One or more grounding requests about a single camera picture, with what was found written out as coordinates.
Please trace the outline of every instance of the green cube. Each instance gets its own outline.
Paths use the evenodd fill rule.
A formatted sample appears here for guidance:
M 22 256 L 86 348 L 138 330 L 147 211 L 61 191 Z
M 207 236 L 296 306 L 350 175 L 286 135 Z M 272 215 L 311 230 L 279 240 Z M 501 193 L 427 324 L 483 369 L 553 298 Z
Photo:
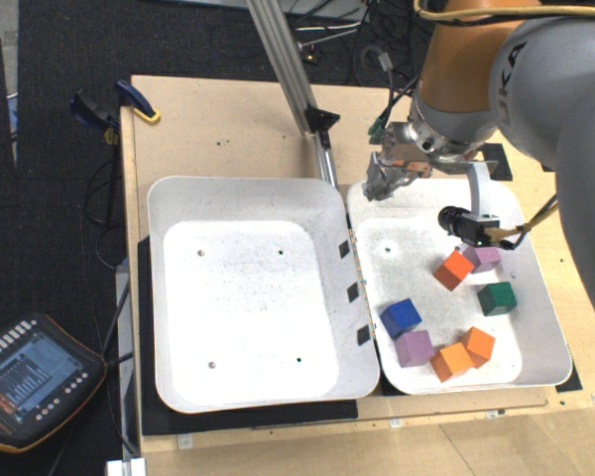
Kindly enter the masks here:
M 488 284 L 478 293 L 478 299 L 485 315 L 509 313 L 518 304 L 512 285 L 508 282 Z

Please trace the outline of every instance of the robotic arm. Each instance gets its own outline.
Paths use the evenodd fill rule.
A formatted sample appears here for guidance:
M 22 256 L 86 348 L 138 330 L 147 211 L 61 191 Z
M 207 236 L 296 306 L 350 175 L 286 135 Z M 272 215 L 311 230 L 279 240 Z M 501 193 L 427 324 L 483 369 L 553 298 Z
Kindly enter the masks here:
M 487 166 L 473 162 L 499 129 L 555 171 L 556 198 L 538 216 L 559 207 L 595 308 L 595 8 L 448 0 L 443 12 L 431 13 L 423 9 L 427 1 L 415 1 L 417 13 L 437 26 L 408 122 L 383 129 L 364 193 L 385 199 L 432 169 L 468 174 L 472 210 L 444 208 L 441 227 L 470 245 L 511 249 L 511 242 L 498 238 L 500 221 L 479 191 Z

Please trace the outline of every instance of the white tray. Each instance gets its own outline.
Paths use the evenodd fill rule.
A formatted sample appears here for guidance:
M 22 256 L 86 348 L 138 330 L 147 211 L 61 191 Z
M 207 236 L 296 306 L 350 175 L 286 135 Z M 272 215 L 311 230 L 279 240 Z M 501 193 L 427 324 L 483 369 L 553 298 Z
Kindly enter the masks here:
M 494 181 L 490 188 L 501 227 L 523 223 L 514 195 Z M 465 248 L 438 225 L 438 212 L 448 205 L 471 208 L 466 179 L 418 179 L 384 201 L 368 201 L 361 183 L 349 189 L 348 211 L 386 377 L 411 395 L 565 381 L 570 355 L 529 237 L 515 251 L 501 251 L 503 261 L 495 270 L 470 274 L 453 292 L 433 276 L 455 247 Z M 509 314 L 485 316 L 477 292 L 485 284 L 504 281 L 511 283 L 518 305 Z M 402 368 L 379 314 L 406 298 L 422 319 L 416 329 L 426 329 L 436 349 L 457 342 L 476 326 L 496 337 L 492 359 L 444 383 L 429 363 Z
M 337 190 L 319 179 L 171 177 L 152 186 L 148 211 L 156 386 L 170 408 L 373 391 L 379 362 L 372 342 L 358 343 L 371 320 L 352 249 L 343 252 Z

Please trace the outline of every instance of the wooden table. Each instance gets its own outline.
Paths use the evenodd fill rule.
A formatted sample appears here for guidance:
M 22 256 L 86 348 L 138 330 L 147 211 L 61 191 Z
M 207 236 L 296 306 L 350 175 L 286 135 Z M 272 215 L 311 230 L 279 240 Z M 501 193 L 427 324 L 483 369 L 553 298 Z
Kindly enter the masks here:
M 149 125 L 127 108 L 121 114 L 137 357 L 137 243 L 149 235 L 150 186 L 167 176 L 316 178 L 317 169 L 312 141 L 299 135 L 276 83 L 153 76 L 135 76 L 132 83 L 163 115 Z M 343 192 L 365 179 L 376 150 L 368 145 L 367 129 L 386 106 L 387 90 L 316 85 L 313 92 L 321 108 L 341 115 L 331 140 Z M 393 119 L 405 120 L 409 109 L 409 100 L 402 100 Z M 507 185 L 530 217 L 554 193 L 553 173 L 500 135 L 490 142 L 504 143 L 514 175 Z M 559 393 L 551 386 L 400 397 L 376 390 L 358 401 L 357 420 L 142 435 L 148 474 L 374 475 L 398 468 L 428 475 L 595 474 L 595 313 L 559 217 L 534 229 L 532 241 L 581 390 Z

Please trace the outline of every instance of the blue cube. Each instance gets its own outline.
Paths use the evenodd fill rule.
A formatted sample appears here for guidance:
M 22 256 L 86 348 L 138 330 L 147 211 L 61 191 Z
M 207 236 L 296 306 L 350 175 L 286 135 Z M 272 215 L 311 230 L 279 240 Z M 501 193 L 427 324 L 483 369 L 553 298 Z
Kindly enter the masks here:
M 406 331 L 414 330 L 421 322 L 420 315 L 409 298 L 393 303 L 380 317 L 393 340 L 397 340 Z

